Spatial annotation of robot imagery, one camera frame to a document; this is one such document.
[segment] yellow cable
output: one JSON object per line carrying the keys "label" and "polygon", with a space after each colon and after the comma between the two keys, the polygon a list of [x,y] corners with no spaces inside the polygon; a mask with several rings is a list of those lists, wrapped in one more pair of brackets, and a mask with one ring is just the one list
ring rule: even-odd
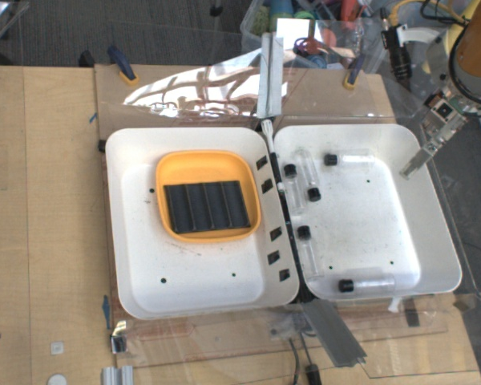
{"label": "yellow cable", "polygon": [[[401,2],[398,2],[394,7],[392,7],[392,11],[390,12],[388,16],[388,20],[390,22],[391,26],[397,26],[399,24],[399,9],[406,4],[409,3],[414,3],[414,2],[425,2],[426,0],[402,0]],[[446,11],[449,13],[456,21],[459,21],[461,23],[465,23],[465,20],[457,15],[450,7],[446,6],[445,4],[438,3],[436,0],[431,0],[430,4],[434,6],[440,7],[442,10]]]}

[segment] metal bracket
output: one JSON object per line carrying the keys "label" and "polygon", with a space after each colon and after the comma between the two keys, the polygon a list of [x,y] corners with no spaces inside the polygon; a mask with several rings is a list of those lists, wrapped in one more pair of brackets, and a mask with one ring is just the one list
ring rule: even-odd
{"label": "metal bracket", "polygon": [[115,326],[114,332],[112,332],[111,335],[112,354],[122,354],[123,352],[127,352],[127,336],[125,335],[126,329],[126,321],[119,321]]}
{"label": "metal bracket", "polygon": [[276,37],[274,33],[264,33],[257,104],[257,117],[261,120],[281,114],[283,57],[283,38]]}
{"label": "metal bracket", "polygon": [[354,367],[365,362],[367,354],[331,302],[316,299],[302,306],[306,319],[334,366]]}
{"label": "metal bracket", "polygon": [[107,367],[102,369],[102,385],[134,385],[134,368]]}

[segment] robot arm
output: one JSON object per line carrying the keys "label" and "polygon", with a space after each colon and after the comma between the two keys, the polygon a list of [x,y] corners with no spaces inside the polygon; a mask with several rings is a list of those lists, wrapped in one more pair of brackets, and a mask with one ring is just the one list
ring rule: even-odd
{"label": "robot arm", "polygon": [[[428,4],[434,4],[438,9],[440,3],[423,0],[421,14]],[[444,8],[445,12],[449,11],[448,7]],[[430,42],[428,66],[433,80],[439,86],[425,102],[429,109],[422,121],[426,144],[402,169],[401,175],[406,179],[410,179],[433,158],[469,118],[481,116],[481,0],[472,0],[462,16],[424,17],[435,18],[452,26],[445,35],[433,38],[432,33],[408,30],[406,25],[398,24],[396,10],[390,16],[382,13],[383,42],[390,52],[390,63],[396,79],[411,77],[406,42]]]}

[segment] blue clamp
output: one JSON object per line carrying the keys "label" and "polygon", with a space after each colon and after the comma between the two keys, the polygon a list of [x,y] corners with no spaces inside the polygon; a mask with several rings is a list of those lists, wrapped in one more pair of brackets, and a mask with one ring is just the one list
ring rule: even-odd
{"label": "blue clamp", "polygon": [[107,54],[111,58],[113,63],[116,63],[120,69],[119,75],[125,81],[125,83],[133,86],[139,82],[139,77],[131,69],[130,63],[127,60],[125,54],[116,46],[110,46],[107,49]]}
{"label": "blue clamp", "polygon": [[365,59],[365,55],[359,55],[356,60],[354,60],[353,66],[349,69],[349,73],[347,73],[346,77],[344,78],[344,88],[348,90],[354,90],[358,81],[358,75],[362,70],[363,62],[365,61]]}

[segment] black slot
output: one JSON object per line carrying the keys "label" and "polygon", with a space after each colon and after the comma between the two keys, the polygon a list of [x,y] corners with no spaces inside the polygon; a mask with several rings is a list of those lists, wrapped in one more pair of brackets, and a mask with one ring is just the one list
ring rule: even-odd
{"label": "black slot", "polygon": [[273,253],[267,256],[267,261],[269,262],[269,265],[274,264],[279,259],[280,259],[280,251],[274,251]]}
{"label": "black slot", "polygon": [[238,181],[221,183],[233,228],[249,227],[248,212]]}
{"label": "black slot", "polygon": [[171,218],[173,231],[175,233],[195,231],[185,185],[166,185],[164,191],[168,200],[169,217]]}
{"label": "black slot", "polygon": [[212,214],[213,229],[232,228],[232,220],[220,183],[205,184],[205,192],[207,193],[208,206]]}
{"label": "black slot", "polygon": [[267,156],[263,156],[262,158],[260,158],[258,161],[257,161],[257,170],[261,169],[262,167],[264,167],[264,165],[267,164]]}
{"label": "black slot", "polygon": [[280,271],[280,282],[290,278],[290,271],[288,269],[282,269]]}
{"label": "black slot", "polygon": [[165,185],[172,230],[193,233],[248,228],[239,181]]}
{"label": "black slot", "polygon": [[268,180],[266,180],[266,181],[264,182],[264,184],[262,184],[262,193],[265,194],[265,193],[268,192],[272,187],[273,187],[273,182],[272,182],[271,179],[269,178]]}
{"label": "black slot", "polygon": [[214,229],[204,186],[202,184],[187,184],[186,189],[191,203],[191,213],[196,231]]}
{"label": "black slot", "polygon": [[281,227],[278,227],[269,233],[271,241],[276,240],[281,235]]}

